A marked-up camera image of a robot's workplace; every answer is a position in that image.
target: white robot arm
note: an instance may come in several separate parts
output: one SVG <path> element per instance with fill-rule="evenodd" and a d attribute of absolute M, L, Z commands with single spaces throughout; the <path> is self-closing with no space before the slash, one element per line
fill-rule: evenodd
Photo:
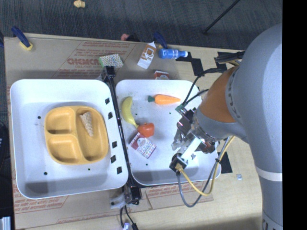
<path fill-rule="evenodd" d="M 283 229 L 281 24 L 260 34 L 241 64 L 224 72 L 177 126 L 184 138 L 177 134 L 172 144 L 181 150 L 170 164 L 173 170 L 178 162 L 185 167 L 195 150 L 212 152 L 228 136 L 247 142 L 260 179 L 263 229 Z"/>

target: yellow cable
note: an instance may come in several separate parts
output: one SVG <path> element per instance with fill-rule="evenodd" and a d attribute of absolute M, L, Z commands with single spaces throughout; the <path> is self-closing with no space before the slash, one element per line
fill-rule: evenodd
<path fill-rule="evenodd" d="M 234 136 L 232 136 L 230 138 L 230 140 L 227 142 L 227 144 L 225 145 L 225 149 L 224 151 L 222 152 L 221 156 L 220 156 L 220 160 L 222 160 L 226 150 L 228 149 L 230 143 L 234 140 Z M 214 170 L 214 173 L 213 173 L 213 178 L 212 178 L 212 182 L 211 182 L 211 187 L 210 187 L 210 190 L 209 192 L 206 194 L 206 193 L 203 193 L 201 190 L 199 190 L 194 184 L 193 182 L 189 179 L 188 175 L 184 172 L 183 168 L 182 168 L 182 165 L 180 163 L 178 163 L 175 167 L 180 173 L 183 174 L 183 176 L 186 178 L 186 180 L 188 181 L 188 183 L 193 187 L 193 189 L 198 192 L 200 195 L 203 195 L 203 196 L 208 196 L 212 190 L 213 190 L 213 185 L 214 185 L 214 182 L 215 182 L 215 176 L 216 176 L 216 173 L 217 173 L 217 168 L 218 166 L 215 167 L 215 170 Z"/>

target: tomato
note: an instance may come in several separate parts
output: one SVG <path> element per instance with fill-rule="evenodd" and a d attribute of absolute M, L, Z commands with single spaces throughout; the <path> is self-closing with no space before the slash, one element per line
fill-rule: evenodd
<path fill-rule="evenodd" d="M 154 135 L 154 124 L 153 123 L 145 123 L 143 125 L 139 125 L 138 132 L 145 137 L 150 137 Z"/>

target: toy banana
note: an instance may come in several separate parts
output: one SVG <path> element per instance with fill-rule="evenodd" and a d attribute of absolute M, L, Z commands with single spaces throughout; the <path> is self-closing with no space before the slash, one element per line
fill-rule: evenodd
<path fill-rule="evenodd" d="M 138 128 L 138 125 L 136 124 L 134 117 L 131 113 L 131 106 L 132 106 L 132 97 L 127 97 L 123 104 L 121 105 L 121 113 L 123 115 L 124 120 L 127 123 L 133 124 L 136 128 Z"/>

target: blue bottle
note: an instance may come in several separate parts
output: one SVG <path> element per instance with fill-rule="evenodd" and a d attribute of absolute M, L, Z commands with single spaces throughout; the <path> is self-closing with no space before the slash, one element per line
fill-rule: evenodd
<path fill-rule="evenodd" d="M 159 57 L 161 59 L 178 59 L 179 57 L 187 57 L 187 51 L 179 51 L 178 49 L 162 48 L 159 50 Z"/>

